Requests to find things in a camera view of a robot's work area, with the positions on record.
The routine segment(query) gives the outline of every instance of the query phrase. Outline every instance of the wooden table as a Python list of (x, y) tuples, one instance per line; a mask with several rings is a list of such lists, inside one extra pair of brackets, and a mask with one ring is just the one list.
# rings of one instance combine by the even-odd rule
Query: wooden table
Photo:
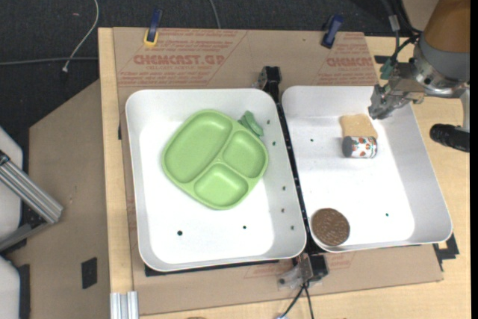
[[(368, 37), (372, 55), (389, 55), (394, 40)], [(407, 60), (410, 49), (399, 59)], [(105, 151), (105, 184), (108, 216), (108, 247), (111, 292), (134, 290), (131, 253), (126, 214), (122, 148), (118, 138), (117, 80), (114, 66), (114, 36), (111, 28), (99, 29), (102, 125)], [(444, 263), (444, 281), (369, 291), (349, 292), (312, 297), (316, 318), (470, 318), (471, 317), (471, 252), (470, 252), (470, 165), (469, 155), (445, 148), (429, 139), (428, 131), (435, 123), (462, 123), (459, 100), (427, 99), (414, 105), (425, 145), (438, 182), (446, 199), (460, 250), (456, 260)], [(189, 312), (149, 315), (151, 319), (250, 319), (275, 318), (290, 300), (277, 300), (241, 306), (227, 306)], [(306, 299), (301, 298), (288, 315), (290, 319), (309, 318)]]

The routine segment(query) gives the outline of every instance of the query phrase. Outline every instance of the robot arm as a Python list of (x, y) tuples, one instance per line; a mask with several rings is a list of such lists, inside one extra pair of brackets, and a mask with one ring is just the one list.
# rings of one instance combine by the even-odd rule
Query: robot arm
[(471, 0), (439, 0), (425, 30), (405, 43), (415, 43), (409, 62), (396, 62), (396, 52), (382, 68), (382, 78), (388, 78), (388, 83), (375, 86), (370, 116), (384, 119), (394, 109), (420, 103), (425, 96), (460, 98), (463, 126), (438, 124), (430, 135), (446, 146), (469, 152), (470, 19)]

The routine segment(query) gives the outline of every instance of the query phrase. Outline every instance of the blue clamp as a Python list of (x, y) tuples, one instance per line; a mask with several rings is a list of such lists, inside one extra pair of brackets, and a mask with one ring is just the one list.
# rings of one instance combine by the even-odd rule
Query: blue clamp
[(163, 17), (163, 10), (159, 8), (155, 8), (152, 13), (151, 24), (149, 25), (149, 29), (146, 30), (144, 34), (143, 42), (148, 46), (155, 46), (158, 41), (158, 27), (161, 23), (161, 18)]
[(327, 20), (327, 23), (322, 27), (326, 30), (326, 34), (323, 36), (322, 45), (327, 48), (331, 48), (334, 44), (335, 35), (344, 23), (344, 18), (340, 15), (332, 15)]

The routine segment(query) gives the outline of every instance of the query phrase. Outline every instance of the black handle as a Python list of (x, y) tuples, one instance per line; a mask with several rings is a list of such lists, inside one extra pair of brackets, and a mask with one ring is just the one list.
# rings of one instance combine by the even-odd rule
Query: black handle
[(470, 152), (470, 132), (462, 131), (453, 125), (435, 124), (430, 129), (430, 137), (437, 143), (451, 148)]

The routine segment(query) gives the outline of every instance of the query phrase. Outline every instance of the cookie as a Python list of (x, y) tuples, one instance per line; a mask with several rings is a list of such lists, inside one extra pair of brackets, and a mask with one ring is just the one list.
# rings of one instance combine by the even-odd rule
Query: cookie
[(342, 137), (375, 137), (378, 134), (366, 114), (354, 114), (350, 116), (342, 116), (340, 118), (342, 127)]
[(312, 216), (312, 232), (327, 246), (338, 246), (345, 242), (350, 234), (347, 218), (333, 208), (322, 208)]

